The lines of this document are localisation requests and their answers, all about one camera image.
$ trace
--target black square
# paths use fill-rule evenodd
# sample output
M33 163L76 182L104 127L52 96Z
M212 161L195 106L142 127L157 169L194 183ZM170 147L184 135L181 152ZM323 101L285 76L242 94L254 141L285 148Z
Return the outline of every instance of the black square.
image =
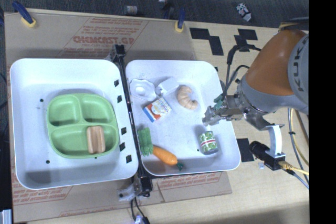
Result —
M258 40L257 33L252 29L238 29L238 33L243 39Z
M209 36L209 42L213 55L224 55L222 43L219 37Z
M209 30L204 28L190 28L192 39L209 39Z
M248 147L250 146L248 138L238 138L237 143L240 150L240 157L242 158L241 162L253 162L253 154L248 149Z

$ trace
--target white object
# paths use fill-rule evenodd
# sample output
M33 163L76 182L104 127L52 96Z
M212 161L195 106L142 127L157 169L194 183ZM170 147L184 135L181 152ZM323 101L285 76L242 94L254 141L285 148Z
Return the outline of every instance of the white object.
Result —
M175 91L179 87L178 82L175 78L171 77L167 80L161 82L157 87L155 88L155 92L157 95L167 95Z
M133 79L130 83L130 93L147 101L153 101L156 98L155 86L147 80Z
M13 63L10 76L16 175L23 186L44 189L97 183L136 173L137 151L115 64L106 60L21 59ZM58 155L49 141L46 113L54 97L68 93L94 93L109 100L117 118L119 143L125 142L126 147L97 159ZM126 133L121 135L122 128Z
M153 145L161 146L176 155L184 167L168 166L155 156L142 156L144 168L152 175L183 175L218 172L235 169L240 164L240 152L231 122L219 121L205 127L202 123L207 107L222 93L216 69L203 61L134 60L125 69L128 81L145 79L157 85L167 77L174 77L179 85L193 89L192 100L199 102L195 110L187 110L177 100L177 93L164 98L172 111L163 118L151 122L142 108L148 103L130 96L135 127L137 130L150 127ZM213 131L219 151L204 155L199 147L198 136Z

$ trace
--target green bowl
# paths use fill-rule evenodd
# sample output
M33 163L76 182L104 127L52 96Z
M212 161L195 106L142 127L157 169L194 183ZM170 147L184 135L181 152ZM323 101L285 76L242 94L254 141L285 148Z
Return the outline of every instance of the green bowl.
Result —
M102 126L106 150L90 154L86 130ZM111 103L97 94L64 94L51 100L47 109L52 148L65 158L90 158L112 152L119 142L117 119Z

